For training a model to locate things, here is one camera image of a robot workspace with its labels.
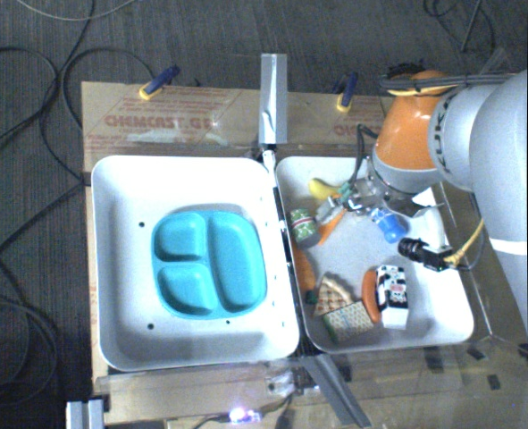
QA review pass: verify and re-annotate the blue divided plate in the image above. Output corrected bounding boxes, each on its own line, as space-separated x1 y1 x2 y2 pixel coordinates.
150 209 269 321

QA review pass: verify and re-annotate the green and white can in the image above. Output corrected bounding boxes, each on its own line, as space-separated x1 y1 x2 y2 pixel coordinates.
289 207 323 248

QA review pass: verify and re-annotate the yellow banana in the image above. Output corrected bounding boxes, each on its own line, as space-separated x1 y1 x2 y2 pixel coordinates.
307 177 343 201

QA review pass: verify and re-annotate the white plastic tray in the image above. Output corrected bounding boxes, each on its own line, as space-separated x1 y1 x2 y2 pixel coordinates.
90 154 301 373
274 156 476 355

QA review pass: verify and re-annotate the pizza slice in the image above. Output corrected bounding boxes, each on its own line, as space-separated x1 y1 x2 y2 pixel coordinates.
313 273 355 317

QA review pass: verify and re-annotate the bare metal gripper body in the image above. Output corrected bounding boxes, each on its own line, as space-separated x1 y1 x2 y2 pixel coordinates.
353 174 398 216

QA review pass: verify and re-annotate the green patterned box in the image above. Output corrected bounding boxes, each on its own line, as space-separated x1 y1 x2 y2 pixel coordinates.
322 300 376 345

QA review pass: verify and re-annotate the cow print milk carton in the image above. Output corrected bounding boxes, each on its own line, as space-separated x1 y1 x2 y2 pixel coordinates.
374 264 410 331

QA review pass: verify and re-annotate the long orange carrot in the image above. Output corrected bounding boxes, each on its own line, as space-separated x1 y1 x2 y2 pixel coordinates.
289 239 319 306

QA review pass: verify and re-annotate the black cylinder on white bracket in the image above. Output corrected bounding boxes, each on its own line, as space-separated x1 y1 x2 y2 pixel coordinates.
397 189 455 273

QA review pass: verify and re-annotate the short orange carrot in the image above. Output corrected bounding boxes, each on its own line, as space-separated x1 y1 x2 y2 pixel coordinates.
316 208 349 247

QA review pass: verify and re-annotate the orange sausage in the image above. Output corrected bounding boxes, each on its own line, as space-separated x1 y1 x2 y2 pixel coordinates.
361 269 383 325

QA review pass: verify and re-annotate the blue bottle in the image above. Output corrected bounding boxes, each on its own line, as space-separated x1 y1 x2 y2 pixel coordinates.
370 207 410 245

